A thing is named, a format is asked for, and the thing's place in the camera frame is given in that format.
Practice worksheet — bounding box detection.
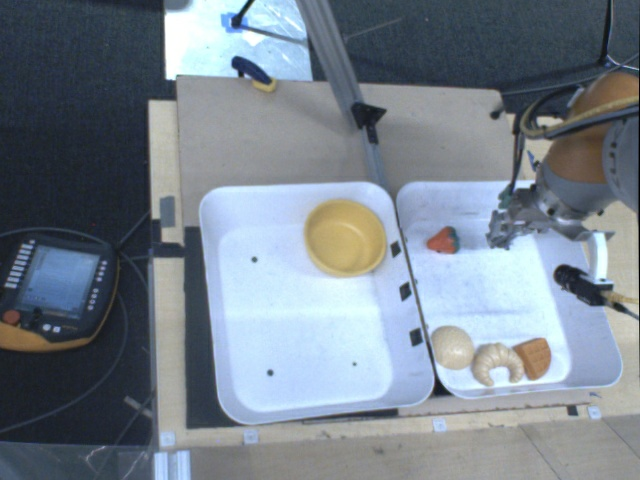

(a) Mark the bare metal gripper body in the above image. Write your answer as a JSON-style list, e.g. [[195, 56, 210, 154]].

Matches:
[[490, 185, 587, 239]]

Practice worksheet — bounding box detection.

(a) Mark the red toy strawberry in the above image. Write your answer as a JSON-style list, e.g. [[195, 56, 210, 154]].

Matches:
[[426, 225, 461, 256]]

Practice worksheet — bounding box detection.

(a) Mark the white plastic tray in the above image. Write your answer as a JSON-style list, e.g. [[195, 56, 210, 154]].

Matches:
[[198, 181, 436, 426], [395, 179, 624, 401]]

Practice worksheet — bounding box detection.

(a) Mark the beige toy croissant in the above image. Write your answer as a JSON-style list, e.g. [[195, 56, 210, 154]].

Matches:
[[470, 342, 526, 388]]

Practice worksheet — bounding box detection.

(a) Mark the beige round bread roll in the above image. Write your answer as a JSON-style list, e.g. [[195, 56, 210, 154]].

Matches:
[[430, 324, 476, 371]]

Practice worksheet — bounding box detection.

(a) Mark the orange toy bread slice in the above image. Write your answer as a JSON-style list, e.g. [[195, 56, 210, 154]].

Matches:
[[512, 336, 553, 382]]

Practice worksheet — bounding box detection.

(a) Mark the yellow bowl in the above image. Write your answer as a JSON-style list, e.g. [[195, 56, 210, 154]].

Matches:
[[303, 198, 388, 278]]

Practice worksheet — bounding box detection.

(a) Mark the brown cardboard board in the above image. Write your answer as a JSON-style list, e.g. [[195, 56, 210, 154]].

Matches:
[[174, 74, 594, 419]]

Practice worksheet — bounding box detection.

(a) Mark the black cylinder on white bracket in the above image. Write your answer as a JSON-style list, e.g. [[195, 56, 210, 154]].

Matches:
[[552, 229, 616, 308]]

